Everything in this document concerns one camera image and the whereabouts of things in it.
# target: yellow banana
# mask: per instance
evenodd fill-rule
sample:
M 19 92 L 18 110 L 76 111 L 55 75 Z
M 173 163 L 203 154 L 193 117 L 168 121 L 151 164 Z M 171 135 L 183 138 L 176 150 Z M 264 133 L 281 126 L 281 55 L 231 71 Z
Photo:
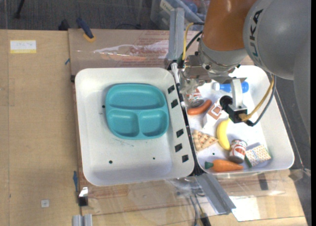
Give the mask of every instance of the yellow banana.
M 227 125 L 230 121 L 231 120 L 229 118 L 221 121 L 218 124 L 217 129 L 216 129 L 216 135 L 217 135 L 217 139 L 218 139 L 220 146 L 228 151 L 231 148 L 231 145 L 230 145 L 229 140 L 228 140 L 227 135 L 226 135 L 226 129 L 227 129 Z

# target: wooden table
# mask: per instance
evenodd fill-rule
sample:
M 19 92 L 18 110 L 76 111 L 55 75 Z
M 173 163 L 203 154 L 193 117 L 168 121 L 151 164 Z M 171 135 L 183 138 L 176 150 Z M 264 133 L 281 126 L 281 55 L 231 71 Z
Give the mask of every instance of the wooden table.
M 36 40 L 36 53 L 10 54 L 9 44 L 0 46 L 0 225 L 70 226 L 82 210 L 73 181 L 78 157 L 68 33 L 9 30 L 6 39 L 0 31 L 1 43 L 26 39 Z M 275 219 L 238 223 L 229 214 L 210 217 L 211 224 L 307 225 L 288 174 L 281 173 L 285 194 L 256 198 L 266 218 Z M 187 210 L 192 208 L 99 215 L 93 225 L 155 226 L 164 217 L 169 225 L 190 226 Z

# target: yellow cable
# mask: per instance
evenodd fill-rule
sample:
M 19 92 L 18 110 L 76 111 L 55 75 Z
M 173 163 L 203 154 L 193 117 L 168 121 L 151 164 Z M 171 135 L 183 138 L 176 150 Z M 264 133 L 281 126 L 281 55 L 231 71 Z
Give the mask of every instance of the yellow cable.
M 270 91 L 272 91 L 274 82 L 275 82 L 274 77 L 272 77 L 270 86 L 269 86 L 266 94 L 263 96 L 262 100 L 258 103 L 258 105 L 254 108 L 254 110 L 250 114 L 242 113 L 242 114 L 239 115 L 239 117 L 241 118 L 241 121 L 245 122 L 245 121 L 249 120 L 253 116 L 253 114 L 258 111 L 258 109 L 262 106 L 262 104 L 266 100 L 266 98 L 269 95 Z
M 191 27 L 193 24 L 194 24 L 194 23 L 189 23 L 189 24 L 187 25 L 186 31 L 185 31 L 185 33 L 184 33 L 182 60 L 185 60 L 185 58 L 186 58 L 187 34 L 188 34 L 189 27 Z

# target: toy can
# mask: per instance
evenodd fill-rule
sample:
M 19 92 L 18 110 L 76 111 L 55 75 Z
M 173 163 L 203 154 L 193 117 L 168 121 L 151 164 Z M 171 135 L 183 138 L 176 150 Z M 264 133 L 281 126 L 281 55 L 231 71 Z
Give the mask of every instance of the toy can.
M 234 163 L 241 164 L 245 159 L 247 143 L 240 139 L 232 140 L 228 159 Z
M 198 89 L 193 94 L 187 94 L 187 97 L 191 108 L 197 108 L 204 103 L 204 99 Z

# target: white tray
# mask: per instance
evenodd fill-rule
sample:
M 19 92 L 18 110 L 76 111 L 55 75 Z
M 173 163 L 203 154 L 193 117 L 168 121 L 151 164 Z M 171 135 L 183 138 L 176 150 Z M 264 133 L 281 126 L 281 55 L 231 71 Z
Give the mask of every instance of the white tray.
M 231 76 L 247 78 L 246 81 L 249 83 L 249 91 L 243 94 L 243 103 L 248 107 L 248 113 L 251 113 L 255 106 L 262 100 L 270 85 L 267 74 L 256 66 L 241 66 L 236 69 L 231 74 Z M 210 99 L 214 103 L 224 95 L 232 96 L 231 93 L 227 93 L 222 90 L 213 90 L 212 84 L 213 82 L 206 83 L 199 87 L 199 90 L 204 98 Z M 257 111 L 258 114 L 261 113 L 262 109 L 266 105 L 267 100 Z M 250 119 L 251 121 L 254 122 L 258 118 L 257 113 L 253 115 L 253 117 Z M 208 117 L 207 123 L 204 127 L 202 122 L 203 117 Z M 222 111 L 222 115 L 217 121 L 208 115 L 205 116 L 204 114 L 188 116 L 190 128 L 192 131 L 194 129 L 198 129 L 203 133 L 215 137 L 218 123 L 227 118 L 228 114 L 224 111 Z M 271 160 L 252 168 L 249 168 L 246 163 L 243 163 L 243 170 L 233 171 L 230 172 L 230 174 L 234 175 L 238 173 L 256 173 L 272 170 L 283 170 L 290 168 L 294 163 L 293 149 L 275 98 L 273 98 L 266 113 L 263 115 L 258 124 L 253 127 L 249 127 L 244 123 L 234 124 L 233 122 L 230 122 L 227 128 L 227 135 L 230 142 L 233 139 L 242 139 L 246 141 L 248 144 L 247 149 L 262 144 L 268 149 L 272 157 Z M 227 159 L 228 153 L 228 151 L 222 149 L 217 143 L 202 151 L 199 151 L 197 153 L 197 158 L 204 171 L 214 174 L 227 174 L 215 173 L 213 170 L 211 170 L 211 168 L 206 170 L 204 168 L 204 163 L 205 161 L 212 162 L 216 158 Z
M 118 83 L 147 83 L 163 92 L 170 116 L 164 135 L 125 140 L 111 133 L 103 105 L 108 89 Z M 93 185 L 173 179 L 192 173 L 193 154 L 170 72 L 162 68 L 84 69 L 76 75 L 75 86 L 83 173 Z M 172 108 L 175 99 L 178 105 Z M 179 130 L 183 134 L 177 137 Z

